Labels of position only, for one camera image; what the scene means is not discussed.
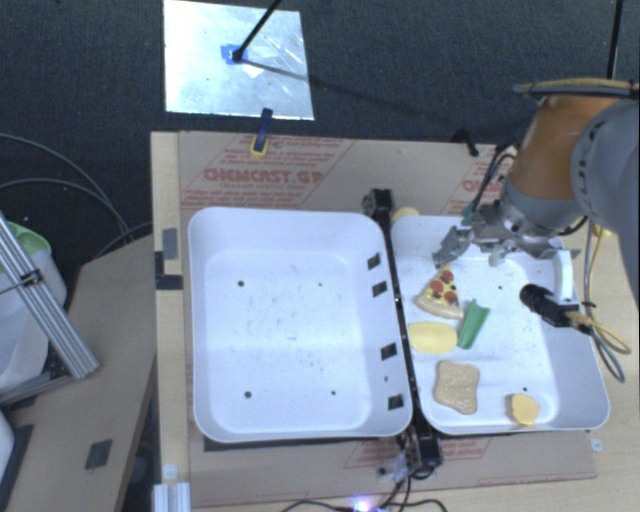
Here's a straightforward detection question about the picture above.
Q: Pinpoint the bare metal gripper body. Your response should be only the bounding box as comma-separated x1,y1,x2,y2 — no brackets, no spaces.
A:
468,202,565,260

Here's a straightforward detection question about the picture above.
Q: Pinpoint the toy pizza slice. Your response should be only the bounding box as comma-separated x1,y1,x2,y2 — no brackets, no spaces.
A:
414,263,466,321

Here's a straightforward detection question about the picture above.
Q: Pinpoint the green toy celery stick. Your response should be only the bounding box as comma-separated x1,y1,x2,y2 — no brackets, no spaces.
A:
455,298,492,351

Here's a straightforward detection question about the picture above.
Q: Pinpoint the thin black rod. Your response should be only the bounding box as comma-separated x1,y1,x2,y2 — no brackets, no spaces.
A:
377,212,427,441

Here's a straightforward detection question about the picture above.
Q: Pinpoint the yellow toy potato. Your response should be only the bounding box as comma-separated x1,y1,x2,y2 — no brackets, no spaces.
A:
406,320,459,355

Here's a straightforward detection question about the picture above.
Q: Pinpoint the white plastic tray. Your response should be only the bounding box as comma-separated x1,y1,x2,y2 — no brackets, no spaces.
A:
390,214,612,436
187,206,415,445

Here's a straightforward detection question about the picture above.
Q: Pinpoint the tan toy bread slice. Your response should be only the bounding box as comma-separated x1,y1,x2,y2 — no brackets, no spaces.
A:
432,359,481,416

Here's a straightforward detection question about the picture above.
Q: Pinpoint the yellow toy crisp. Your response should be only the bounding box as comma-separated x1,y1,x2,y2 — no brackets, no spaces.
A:
509,392,542,428

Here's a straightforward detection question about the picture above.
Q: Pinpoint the brown cardboard board, red print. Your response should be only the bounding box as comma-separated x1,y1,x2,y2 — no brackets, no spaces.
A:
177,130,599,509

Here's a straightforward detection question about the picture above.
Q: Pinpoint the black cylinder on white bracket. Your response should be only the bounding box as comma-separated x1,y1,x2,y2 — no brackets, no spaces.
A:
519,248,582,329

